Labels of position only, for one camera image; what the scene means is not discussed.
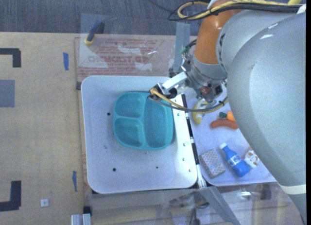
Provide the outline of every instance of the green object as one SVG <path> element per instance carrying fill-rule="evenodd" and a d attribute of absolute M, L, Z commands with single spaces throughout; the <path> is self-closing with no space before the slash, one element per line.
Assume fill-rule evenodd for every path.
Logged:
<path fill-rule="evenodd" d="M 219 113 L 219 118 L 227 118 L 227 114 L 224 112 Z"/>
<path fill-rule="evenodd" d="M 121 145 L 139 150 L 160 150 L 171 143 L 172 109 L 149 100 L 149 95 L 148 92 L 130 91 L 116 98 L 113 132 Z"/>

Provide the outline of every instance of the metal leg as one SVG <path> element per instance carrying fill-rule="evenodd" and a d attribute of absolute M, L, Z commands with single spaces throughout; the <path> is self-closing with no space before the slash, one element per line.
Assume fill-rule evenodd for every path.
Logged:
<path fill-rule="evenodd" d="M 232 222 L 233 225 L 241 225 L 228 203 L 215 186 L 202 188 L 199 192 L 225 222 Z"/>

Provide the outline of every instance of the sausage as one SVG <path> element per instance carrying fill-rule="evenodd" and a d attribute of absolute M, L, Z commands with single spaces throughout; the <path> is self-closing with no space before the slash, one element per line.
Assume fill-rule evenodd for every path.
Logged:
<path fill-rule="evenodd" d="M 211 127 L 215 128 L 215 127 L 219 127 L 219 126 L 226 126 L 226 127 L 230 127 L 232 129 L 238 129 L 238 124 L 235 121 L 230 121 L 228 119 L 219 119 L 219 120 L 215 120 L 210 124 Z"/>

